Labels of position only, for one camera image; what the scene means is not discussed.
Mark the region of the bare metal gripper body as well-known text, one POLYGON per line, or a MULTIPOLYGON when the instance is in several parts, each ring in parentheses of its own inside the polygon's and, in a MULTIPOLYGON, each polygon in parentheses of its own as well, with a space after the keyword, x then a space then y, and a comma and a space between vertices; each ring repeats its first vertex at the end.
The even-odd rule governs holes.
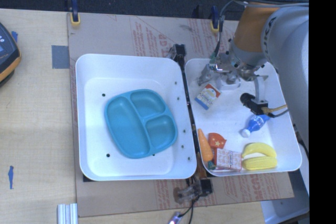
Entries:
POLYGON ((267 62, 262 52, 247 52, 229 50, 225 53, 212 53, 210 68, 217 73, 231 73, 244 81, 253 81, 255 72, 267 62))

